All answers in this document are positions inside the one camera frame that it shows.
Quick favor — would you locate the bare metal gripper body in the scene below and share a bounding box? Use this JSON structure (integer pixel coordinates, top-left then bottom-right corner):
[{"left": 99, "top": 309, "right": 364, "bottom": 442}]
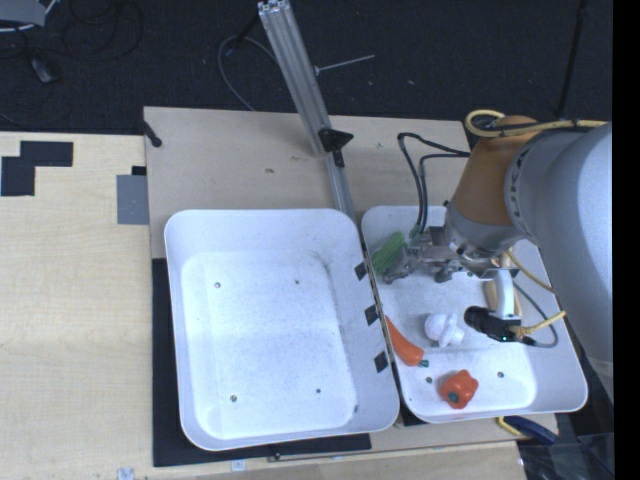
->
[{"left": 407, "top": 224, "right": 520, "bottom": 280}]

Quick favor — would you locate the green pea pod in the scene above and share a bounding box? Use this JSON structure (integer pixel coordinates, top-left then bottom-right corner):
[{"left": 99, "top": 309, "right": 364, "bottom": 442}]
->
[{"left": 371, "top": 231, "right": 409, "bottom": 275}]

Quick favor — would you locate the white garlic bulb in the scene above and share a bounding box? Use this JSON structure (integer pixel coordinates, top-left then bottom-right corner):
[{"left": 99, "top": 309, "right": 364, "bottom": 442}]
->
[{"left": 424, "top": 312, "right": 466, "bottom": 348}]

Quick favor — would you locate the orange carrot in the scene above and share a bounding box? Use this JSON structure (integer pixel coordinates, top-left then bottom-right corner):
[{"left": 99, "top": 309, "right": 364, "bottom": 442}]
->
[{"left": 384, "top": 314, "right": 430, "bottom": 369}]

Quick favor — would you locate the white plastic tray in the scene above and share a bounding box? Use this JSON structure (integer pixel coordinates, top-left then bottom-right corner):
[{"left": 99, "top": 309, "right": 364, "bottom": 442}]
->
[
  {"left": 360, "top": 204, "right": 590, "bottom": 425},
  {"left": 163, "top": 208, "right": 401, "bottom": 453}
]

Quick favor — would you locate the orange bell pepper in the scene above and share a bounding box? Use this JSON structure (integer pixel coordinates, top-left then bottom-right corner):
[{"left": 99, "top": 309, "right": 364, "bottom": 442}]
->
[{"left": 439, "top": 369, "right": 480, "bottom": 411}]

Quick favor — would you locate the pale wood board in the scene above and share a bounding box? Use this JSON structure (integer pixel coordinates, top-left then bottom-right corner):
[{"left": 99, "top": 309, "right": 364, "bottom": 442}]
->
[{"left": 143, "top": 106, "right": 559, "bottom": 469}]

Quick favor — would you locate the black cylinder on white bracket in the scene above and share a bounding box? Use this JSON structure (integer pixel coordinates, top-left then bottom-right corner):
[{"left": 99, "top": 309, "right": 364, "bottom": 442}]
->
[{"left": 463, "top": 267, "right": 524, "bottom": 343}]

